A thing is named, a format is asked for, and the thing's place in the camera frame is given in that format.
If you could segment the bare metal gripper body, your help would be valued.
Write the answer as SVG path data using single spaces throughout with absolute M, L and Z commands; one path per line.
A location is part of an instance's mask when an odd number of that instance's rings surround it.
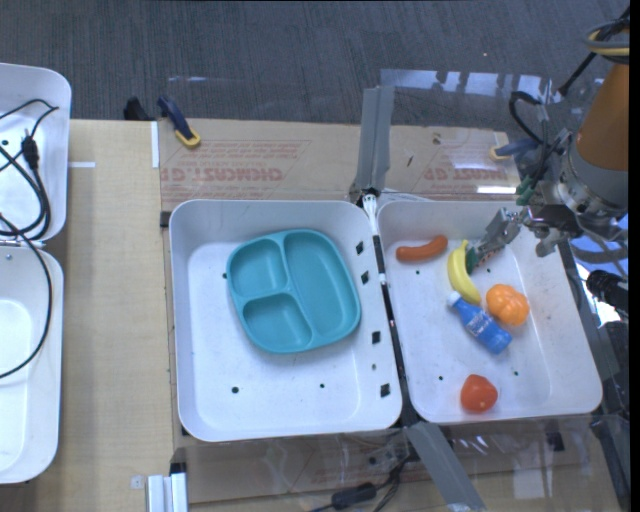
M 618 220 L 625 213 L 587 189 L 579 179 L 539 181 L 523 208 L 523 224 L 539 232 L 557 232 L 568 238 L 593 235 L 625 239 Z

